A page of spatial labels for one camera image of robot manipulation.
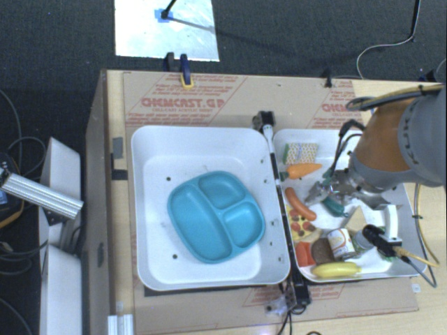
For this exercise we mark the brown biscuit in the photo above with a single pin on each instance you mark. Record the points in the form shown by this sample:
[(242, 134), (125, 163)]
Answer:
[(322, 250)]

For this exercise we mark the thin black and white rod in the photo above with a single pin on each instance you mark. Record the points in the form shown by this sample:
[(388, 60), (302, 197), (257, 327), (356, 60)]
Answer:
[(276, 173)]

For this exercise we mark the black cylinder on white bracket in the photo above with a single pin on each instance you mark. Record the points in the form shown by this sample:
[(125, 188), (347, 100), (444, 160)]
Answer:
[(379, 237)]

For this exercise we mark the blue divided plate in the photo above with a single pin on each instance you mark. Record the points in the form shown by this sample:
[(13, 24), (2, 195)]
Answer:
[(213, 218)]

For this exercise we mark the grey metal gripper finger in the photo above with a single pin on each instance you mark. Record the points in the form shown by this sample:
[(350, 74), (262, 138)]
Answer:
[(319, 187), (314, 198)]

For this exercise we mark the yellow banana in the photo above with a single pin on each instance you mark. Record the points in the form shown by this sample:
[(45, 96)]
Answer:
[(335, 269)]

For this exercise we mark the patterned white and green carton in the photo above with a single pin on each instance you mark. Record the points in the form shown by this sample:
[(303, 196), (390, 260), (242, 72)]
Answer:
[(300, 152)]

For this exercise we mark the brown cardboard board red print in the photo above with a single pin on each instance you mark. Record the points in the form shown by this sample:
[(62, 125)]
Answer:
[(216, 103)]

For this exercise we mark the beige bread slice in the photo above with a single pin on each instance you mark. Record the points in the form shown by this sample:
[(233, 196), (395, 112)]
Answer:
[(355, 222)]

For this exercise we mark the teal bottle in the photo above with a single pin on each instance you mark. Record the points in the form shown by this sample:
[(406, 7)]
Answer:
[(333, 206)]

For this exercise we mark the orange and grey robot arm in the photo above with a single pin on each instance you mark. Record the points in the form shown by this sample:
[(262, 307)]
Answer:
[(401, 141)]

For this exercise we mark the white plastic tray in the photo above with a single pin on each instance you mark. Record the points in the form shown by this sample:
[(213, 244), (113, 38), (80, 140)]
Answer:
[(195, 145), (377, 267)]

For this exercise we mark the orange-red toy food piece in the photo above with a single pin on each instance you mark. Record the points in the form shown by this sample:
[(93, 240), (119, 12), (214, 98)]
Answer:
[(304, 253)]

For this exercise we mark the yellow pizza slice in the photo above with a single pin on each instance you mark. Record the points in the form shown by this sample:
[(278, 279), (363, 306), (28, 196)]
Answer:
[(303, 227)]

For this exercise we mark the white and orange can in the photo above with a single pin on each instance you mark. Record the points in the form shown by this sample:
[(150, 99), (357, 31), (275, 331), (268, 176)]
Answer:
[(340, 244)]

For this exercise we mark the green and silver can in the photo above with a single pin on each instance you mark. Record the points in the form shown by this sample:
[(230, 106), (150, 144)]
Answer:
[(361, 241)]

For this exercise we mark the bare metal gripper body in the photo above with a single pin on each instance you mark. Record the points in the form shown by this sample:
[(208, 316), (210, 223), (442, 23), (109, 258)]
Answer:
[(352, 187)]

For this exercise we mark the red sausage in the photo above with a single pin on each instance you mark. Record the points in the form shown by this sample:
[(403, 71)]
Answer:
[(299, 204)]

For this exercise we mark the orange carrot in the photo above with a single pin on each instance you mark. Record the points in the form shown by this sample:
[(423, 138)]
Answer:
[(302, 170)]

